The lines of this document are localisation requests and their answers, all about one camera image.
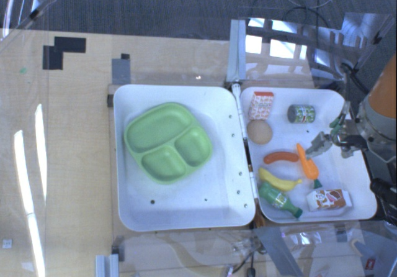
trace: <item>toy banana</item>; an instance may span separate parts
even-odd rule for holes
[[[296,181],[290,180],[282,180],[278,177],[274,176],[272,173],[267,171],[264,168],[259,168],[259,178],[261,181],[267,181],[275,188],[281,191],[290,191],[292,190],[297,184],[302,183],[301,179],[297,179]]]

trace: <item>toy bottle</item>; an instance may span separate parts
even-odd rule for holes
[[[299,207],[291,203],[290,199],[283,192],[273,187],[269,182],[263,182],[259,188],[259,195],[276,209],[291,212],[296,218],[299,218],[303,213]]]

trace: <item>orange carrot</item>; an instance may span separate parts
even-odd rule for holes
[[[302,164],[303,172],[305,172],[305,175],[309,179],[314,180],[315,189],[322,187],[320,181],[318,181],[319,171],[313,160],[306,159],[305,149],[303,149],[303,147],[299,143],[297,143],[297,150],[298,150],[300,163]]]

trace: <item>clear acrylic panel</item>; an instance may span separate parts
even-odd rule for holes
[[[133,84],[222,86],[229,41],[115,36],[112,59],[121,59],[122,54],[130,57],[129,82]]]
[[[307,23],[313,11],[247,9],[232,28],[239,44],[235,79],[272,86],[343,89],[346,68],[365,66],[395,21],[389,14],[346,12],[341,28],[331,29],[320,14],[315,25],[313,18]],[[292,12],[294,22],[287,21]]]
[[[352,221],[119,236],[114,250],[121,276],[393,276],[396,247],[395,226]]]
[[[55,0],[8,0],[0,38],[1,274],[45,276],[48,45]]]

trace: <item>small carton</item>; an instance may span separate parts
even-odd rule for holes
[[[338,209],[352,206],[349,193],[341,189],[318,189],[309,193],[306,199],[311,212],[320,209]]]
[[[248,117],[251,120],[266,120],[272,109],[273,97],[272,92],[255,91],[249,106]]]

